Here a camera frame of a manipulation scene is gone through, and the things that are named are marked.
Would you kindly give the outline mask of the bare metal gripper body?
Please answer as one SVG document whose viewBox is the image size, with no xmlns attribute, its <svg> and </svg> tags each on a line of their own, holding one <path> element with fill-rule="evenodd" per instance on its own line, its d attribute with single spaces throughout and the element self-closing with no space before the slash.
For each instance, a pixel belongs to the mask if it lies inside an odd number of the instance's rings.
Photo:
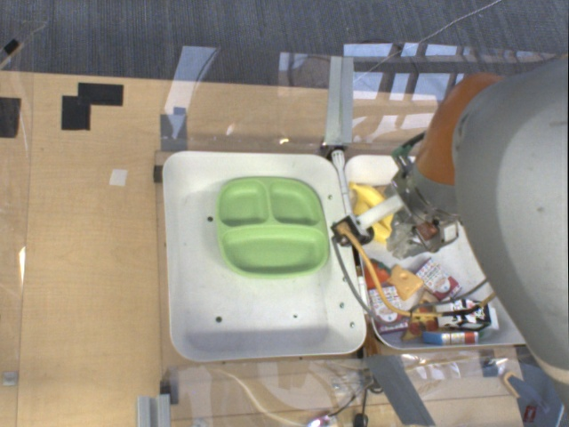
<svg viewBox="0 0 569 427">
<path fill-rule="evenodd" d="M 389 190 L 398 195 L 403 206 L 393 214 L 392 222 L 413 226 L 413 236 L 435 239 L 435 252 L 459 237 L 460 216 L 453 185 L 432 181 L 403 154 L 392 156 L 397 173 Z"/>
</svg>

